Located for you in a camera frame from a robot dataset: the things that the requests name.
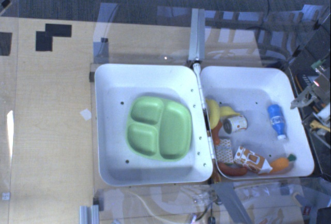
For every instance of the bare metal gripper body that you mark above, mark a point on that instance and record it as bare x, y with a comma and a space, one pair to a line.
323, 86

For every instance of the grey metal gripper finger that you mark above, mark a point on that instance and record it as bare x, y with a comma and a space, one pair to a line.
301, 102

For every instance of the blue bottle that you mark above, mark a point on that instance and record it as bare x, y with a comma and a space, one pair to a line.
276, 119

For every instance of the white plastic tray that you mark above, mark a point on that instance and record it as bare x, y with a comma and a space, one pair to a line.
248, 83
116, 80

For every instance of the orange carrot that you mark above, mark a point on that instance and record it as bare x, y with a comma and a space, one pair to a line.
280, 164

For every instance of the white can with orange dots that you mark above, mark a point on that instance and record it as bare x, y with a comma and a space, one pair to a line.
236, 124

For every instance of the yellow banana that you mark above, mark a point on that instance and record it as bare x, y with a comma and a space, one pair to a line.
227, 111
213, 114

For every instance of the orange and white carton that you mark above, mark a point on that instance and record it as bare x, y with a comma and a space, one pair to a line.
249, 159

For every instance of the orange sausage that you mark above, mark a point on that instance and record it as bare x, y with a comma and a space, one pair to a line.
216, 133

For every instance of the orange patterned packet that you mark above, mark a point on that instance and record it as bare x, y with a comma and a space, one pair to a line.
224, 151

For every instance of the red sausage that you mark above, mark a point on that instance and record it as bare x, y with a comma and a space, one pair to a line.
232, 170

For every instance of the green divided plate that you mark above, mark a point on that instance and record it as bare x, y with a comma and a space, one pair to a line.
175, 130

